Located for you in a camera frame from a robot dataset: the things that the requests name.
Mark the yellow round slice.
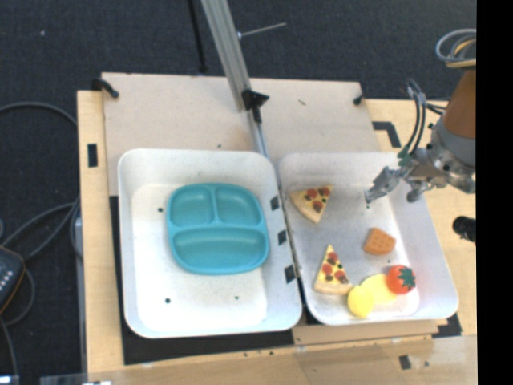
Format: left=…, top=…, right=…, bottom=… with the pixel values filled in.
left=360, top=273, right=398, bottom=307
left=346, top=284, right=376, bottom=319

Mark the toy pizza slice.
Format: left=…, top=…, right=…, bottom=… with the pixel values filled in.
left=312, top=243, right=354, bottom=296
left=289, top=184, right=334, bottom=225

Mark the pale wood board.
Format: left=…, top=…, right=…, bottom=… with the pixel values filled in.
left=99, top=71, right=440, bottom=345

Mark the red toy tomato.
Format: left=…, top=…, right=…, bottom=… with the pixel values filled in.
left=385, top=264, right=418, bottom=296

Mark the white plastic tray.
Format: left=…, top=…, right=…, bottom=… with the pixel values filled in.
left=116, top=147, right=303, bottom=340
left=277, top=151, right=460, bottom=327

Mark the thin black and white rod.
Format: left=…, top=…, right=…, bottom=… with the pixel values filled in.
left=248, top=108, right=306, bottom=296

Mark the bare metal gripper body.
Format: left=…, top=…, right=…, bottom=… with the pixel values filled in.
left=399, top=144, right=477, bottom=195

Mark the blue divided plate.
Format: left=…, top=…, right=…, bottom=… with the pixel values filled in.
left=165, top=182, right=271, bottom=276

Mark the orange waffle biscuit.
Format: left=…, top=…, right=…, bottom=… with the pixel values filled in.
left=362, top=227, right=398, bottom=257

